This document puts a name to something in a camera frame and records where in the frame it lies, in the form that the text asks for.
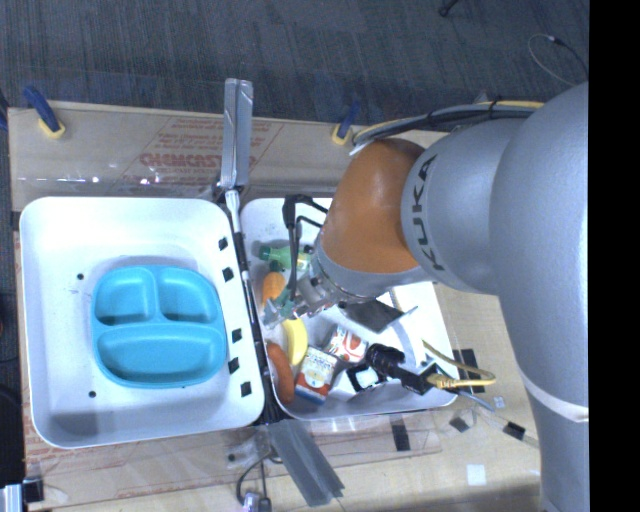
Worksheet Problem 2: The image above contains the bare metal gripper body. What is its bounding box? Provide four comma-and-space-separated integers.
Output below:
293, 271, 362, 321

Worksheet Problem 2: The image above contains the orange carrot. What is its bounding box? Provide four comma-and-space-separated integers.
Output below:
261, 271, 288, 307

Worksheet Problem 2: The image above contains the yellow banana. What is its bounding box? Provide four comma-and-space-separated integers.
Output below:
281, 317, 309, 368

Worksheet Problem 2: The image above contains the white and red can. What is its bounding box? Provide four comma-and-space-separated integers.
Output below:
321, 324, 371, 363

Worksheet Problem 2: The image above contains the green plastic bottle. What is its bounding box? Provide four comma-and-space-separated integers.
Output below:
257, 243, 312, 272

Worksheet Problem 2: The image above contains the red sausage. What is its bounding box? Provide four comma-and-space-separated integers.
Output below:
265, 340, 297, 406

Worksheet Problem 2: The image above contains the orange and white carton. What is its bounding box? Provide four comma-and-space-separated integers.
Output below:
294, 345, 339, 406

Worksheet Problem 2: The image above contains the black and white small box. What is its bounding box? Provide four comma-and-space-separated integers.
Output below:
345, 363, 387, 395

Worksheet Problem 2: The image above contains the white plastic tray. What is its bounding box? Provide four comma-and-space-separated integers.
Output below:
239, 197, 462, 421
18, 195, 266, 450

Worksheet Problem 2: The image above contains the blue divided plate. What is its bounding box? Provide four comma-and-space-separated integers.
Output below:
90, 264, 229, 389

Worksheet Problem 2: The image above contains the brown cardboard board, red print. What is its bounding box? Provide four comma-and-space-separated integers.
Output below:
7, 99, 542, 512

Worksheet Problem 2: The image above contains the black cylinder on white bracket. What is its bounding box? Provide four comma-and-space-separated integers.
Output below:
343, 298, 444, 399

